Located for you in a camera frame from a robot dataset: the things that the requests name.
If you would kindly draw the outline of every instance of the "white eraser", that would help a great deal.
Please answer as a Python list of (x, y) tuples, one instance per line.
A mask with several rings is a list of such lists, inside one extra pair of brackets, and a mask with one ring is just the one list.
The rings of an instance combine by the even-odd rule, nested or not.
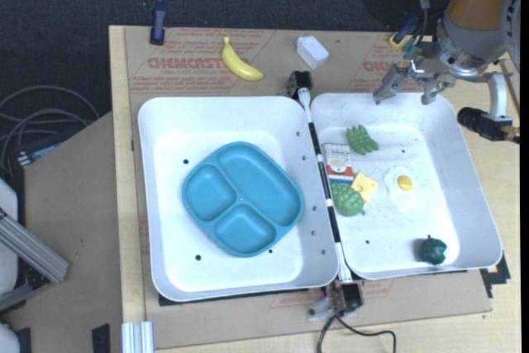
[(296, 50), (311, 69), (316, 69), (329, 57), (329, 52), (314, 36), (298, 37), (296, 39)]

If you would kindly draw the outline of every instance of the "blue plate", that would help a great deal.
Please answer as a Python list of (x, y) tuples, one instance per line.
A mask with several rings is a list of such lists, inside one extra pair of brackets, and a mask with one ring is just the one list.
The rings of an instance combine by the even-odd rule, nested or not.
[(242, 257), (269, 249), (303, 213), (299, 187), (259, 147), (242, 141), (200, 162), (183, 182), (182, 199), (213, 240)]

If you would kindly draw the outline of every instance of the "wooden table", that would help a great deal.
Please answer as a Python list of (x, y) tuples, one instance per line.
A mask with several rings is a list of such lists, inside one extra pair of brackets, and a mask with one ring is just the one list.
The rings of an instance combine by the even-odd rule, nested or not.
[[(292, 31), (274, 31), (269, 44), (281, 48), (282, 37)], [(131, 103), (127, 71), (126, 27), (111, 26), (110, 55), (112, 66), (112, 112), (117, 178), (117, 212), (122, 280), (122, 315), (124, 322), (143, 322), (146, 319), (144, 280), (141, 265), (141, 241), (136, 200), (134, 155), (131, 150)], [(318, 36), (334, 37), (333, 33)], [(332, 46), (331, 55), (344, 58), (355, 49), (358, 33), (336, 34), (341, 43)], [(370, 40), (373, 34), (365, 33)], [(274, 58), (281, 63), (282, 59)], [(291, 67), (290, 60), (284, 60)], [(463, 106), (488, 107), (488, 88), (484, 84), (458, 83), (443, 93), (459, 110)], [(515, 107), (509, 103), (508, 113), (516, 117)], [(520, 274), (520, 155), (519, 146), (507, 142), (486, 141), (464, 130), (465, 139), (474, 161), (494, 220), (503, 242), (511, 278), (505, 285), (493, 288), (492, 311), (485, 314), (442, 317), (412, 322), (363, 327), (365, 331), (391, 329), (396, 332), (399, 351), (430, 352), (514, 352), (521, 351), (521, 274)], [(207, 332), (207, 325), (196, 322), (198, 331)], [(317, 332), (226, 341), (200, 346), (171, 348), (168, 352), (269, 352), (315, 351)], [(391, 340), (386, 337), (353, 336), (347, 330), (331, 331), (326, 336), (324, 350), (329, 351), (391, 351)]]

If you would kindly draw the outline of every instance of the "green pepper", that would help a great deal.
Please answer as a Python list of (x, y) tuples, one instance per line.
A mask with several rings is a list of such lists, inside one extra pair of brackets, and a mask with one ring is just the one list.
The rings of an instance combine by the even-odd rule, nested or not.
[(446, 244), (444, 242), (428, 237), (419, 246), (419, 259), (432, 265), (441, 264), (445, 261), (445, 250)]
[(347, 184), (331, 181), (332, 200), (336, 210), (347, 217), (361, 213), (365, 215), (364, 199), (361, 194)]
[(358, 125), (347, 128), (346, 135), (350, 146), (359, 155), (365, 155), (379, 149), (378, 143), (369, 136), (364, 126)]

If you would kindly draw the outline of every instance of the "banana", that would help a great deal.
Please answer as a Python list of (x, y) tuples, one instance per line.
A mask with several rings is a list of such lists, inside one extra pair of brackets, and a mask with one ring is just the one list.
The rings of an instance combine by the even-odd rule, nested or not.
[(257, 81), (263, 78), (263, 73), (257, 68), (248, 65), (237, 55), (233, 50), (233, 47), (230, 45), (230, 37), (224, 37), (222, 62), (224, 62), (233, 74), (247, 81)]

